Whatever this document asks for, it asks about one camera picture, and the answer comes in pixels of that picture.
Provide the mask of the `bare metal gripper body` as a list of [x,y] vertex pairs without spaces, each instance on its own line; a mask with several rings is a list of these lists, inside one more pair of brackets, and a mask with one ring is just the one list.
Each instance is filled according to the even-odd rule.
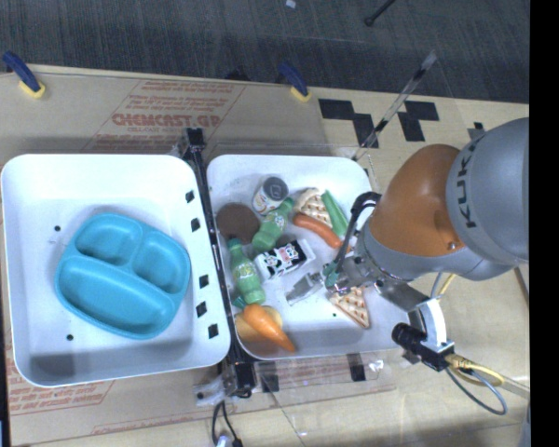
[[354,288],[361,289],[376,283],[382,286],[386,276],[372,259],[352,255],[340,262],[334,260],[325,265],[322,278],[330,293],[345,295]]

